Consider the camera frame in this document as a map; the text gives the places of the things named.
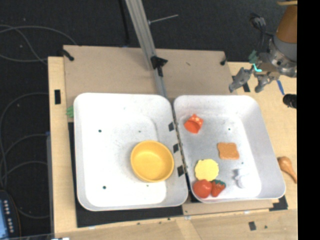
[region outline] yellow round object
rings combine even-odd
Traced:
[[[200,180],[213,181],[219,174],[218,163],[213,159],[199,160],[194,168],[195,177]]]
[[[145,182],[165,181],[175,167],[171,151],[155,140],[138,143],[131,152],[130,162],[134,174]]]

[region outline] wooden spoon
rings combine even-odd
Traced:
[[[294,171],[294,169],[292,167],[291,160],[286,156],[278,157],[277,160],[278,160],[280,169],[282,171],[288,173],[293,178],[294,183],[297,184],[298,177],[297,177],[297,174],[295,173],[295,171]]]

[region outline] phone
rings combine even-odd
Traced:
[[[12,197],[0,190],[0,239],[17,238],[21,236],[18,210]]]

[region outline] yellow bowl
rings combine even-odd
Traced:
[[[155,140],[138,143],[131,152],[130,161],[135,175],[145,182],[165,181],[175,167],[170,150]]]

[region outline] wooden table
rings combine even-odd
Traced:
[[[153,85],[153,75],[146,71],[142,51],[139,48],[116,47],[78,47],[67,45],[64,47],[75,56],[72,67],[79,70],[74,74],[71,62],[65,57],[49,57],[48,77],[50,94],[50,134],[52,156],[52,189],[53,189],[53,224],[57,238],[71,239],[297,239],[298,238],[298,192],[297,184],[283,172],[286,184],[285,198],[288,209],[270,211],[275,200],[243,201],[222,204],[191,203],[183,204],[183,215],[170,218],[156,218],[141,221],[125,221],[90,227],[77,227],[74,185],[70,155],[70,141],[67,107],[72,104],[77,93],[85,89],[75,89],[74,83],[81,86],[82,68],[91,67],[93,72],[117,72],[110,79],[116,93],[156,93]],[[222,94],[230,95],[227,83],[231,83],[241,67],[250,68],[249,63],[228,62],[220,65],[224,58],[222,51],[192,51],[157,49],[159,57],[168,59],[164,66],[164,83],[170,100],[181,94]],[[128,68],[134,73],[127,74]],[[190,81],[196,74],[192,86],[184,84],[182,73]],[[120,87],[117,77],[126,84]],[[146,84],[132,85],[135,81]],[[297,93],[297,80],[282,76],[280,78],[286,94]],[[270,140],[277,157],[286,156],[292,161],[297,172],[297,110],[283,104],[279,87],[272,82],[264,91],[255,93],[257,79],[253,76],[248,81],[251,92],[237,89],[233,95],[248,95],[260,105]],[[101,85],[93,90],[99,91]]]

